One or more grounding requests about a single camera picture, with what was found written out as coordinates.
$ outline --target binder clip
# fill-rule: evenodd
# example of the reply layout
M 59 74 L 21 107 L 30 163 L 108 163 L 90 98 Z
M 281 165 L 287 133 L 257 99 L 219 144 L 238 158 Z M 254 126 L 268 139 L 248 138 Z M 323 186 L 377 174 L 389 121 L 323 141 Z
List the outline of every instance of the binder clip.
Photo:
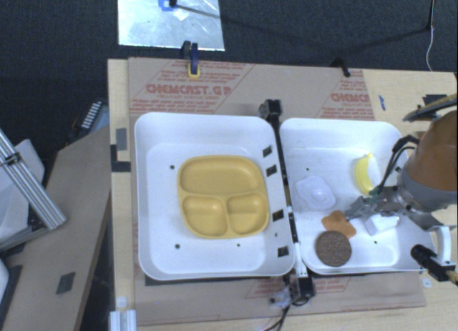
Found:
M 187 75 L 191 79 L 197 79 L 200 76 L 200 67 L 198 59 L 198 44 L 191 41 L 185 41 L 181 46 L 181 58 L 189 61 L 187 64 Z

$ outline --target white tray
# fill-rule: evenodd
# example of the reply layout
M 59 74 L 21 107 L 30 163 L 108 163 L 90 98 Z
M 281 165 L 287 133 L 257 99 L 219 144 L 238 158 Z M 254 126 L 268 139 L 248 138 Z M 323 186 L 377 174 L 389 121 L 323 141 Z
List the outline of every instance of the white tray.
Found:
M 263 150 L 272 154 L 264 157 Z M 257 117 L 149 113 L 135 125 L 139 260 L 157 280 L 283 275 L 294 263 L 280 163 L 271 126 Z M 185 161 L 205 155 L 239 155 L 261 169 L 271 214 L 260 233 L 234 239 L 204 239 L 182 218 L 177 173 Z M 277 166 L 267 177 L 266 169 Z M 278 256 L 279 249 L 288 254 Z
M 386 232 L 370 236 L 363 219 L 351 220 L 356 235 L 350 239 L 352 256 L 341 267 L 325 265 L 316 256 L 317 236 L 326 229 L 323 217 L 334 210 L 345 211 L 361 196 L 354 179 L 356 161 L 369 152 L 377 165 L 371 176 L 379 182 L 391 156 L 391 148 L 401 137 L 399 131 L 384 122 L 360 122 L 326 119 L 289 119 L 281 125 L 281 141 L 285 157 L 291 201 L 296 217 L 301 256 L 314 272 L 323 275 L 357 274 L 365 272 L 418 271 L 419 265 L 410 255 L 411 248 L 422 244 L 434 248 L 428 232 L 407 217 Z M 402 167 L 407 159 L 398 161 Z M 312 211 L 298 196 L 296 182 L 308 175 L 322 177 L 336 197 L 336 203 L 326 211 Z M 386 185 L 396 184 L 397 172 Z

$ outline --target brown round cookie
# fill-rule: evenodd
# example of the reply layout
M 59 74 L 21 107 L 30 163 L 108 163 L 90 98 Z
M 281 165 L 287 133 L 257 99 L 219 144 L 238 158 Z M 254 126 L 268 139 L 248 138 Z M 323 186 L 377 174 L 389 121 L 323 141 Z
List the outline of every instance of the brown round cookie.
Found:
M 315 251 L 324 264 L 339 267 L 350 259 L 351 245 L 344 234 L 337 231 L 326 231 L 316 239 Z

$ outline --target blue tape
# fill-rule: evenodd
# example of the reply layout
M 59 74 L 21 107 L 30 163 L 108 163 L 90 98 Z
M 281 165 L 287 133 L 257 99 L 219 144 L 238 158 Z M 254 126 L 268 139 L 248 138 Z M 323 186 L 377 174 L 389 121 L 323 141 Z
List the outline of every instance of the blue tape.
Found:
M 175 7 L 170 7 L 169 5 L 169 0 L 157 0 L 157 3 L 159 4 L 159 7 L 164 11 L 164 12 L 170 12 L 173 11 Z
M 385 100 L 384 100 L 384 98 L 383 98 L 381 95 L 379 95 L 379 100 L 380 100 L 381 108 L 385 111 L 385 110 L 386 110 L 386 109 L 385 109 L 385 103 L 384 103 Z

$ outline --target white cable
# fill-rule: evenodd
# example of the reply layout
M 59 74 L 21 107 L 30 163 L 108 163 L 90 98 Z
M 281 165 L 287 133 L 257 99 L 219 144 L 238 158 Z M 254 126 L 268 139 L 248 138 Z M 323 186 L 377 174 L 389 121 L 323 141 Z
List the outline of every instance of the white cable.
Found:
M 431 1 L 431 41 L 429 42 L 429 47 L 427 50 L 427 66 L 430 71 L 433 71 L 431 68 L 431 65 L 429 64 L 429 52 L 431 51 L 432 44 L 434 42 L 434 26 L 433 26 L 433 20 L 434 20 L 434 6 L 436 5 L 436 0 Z

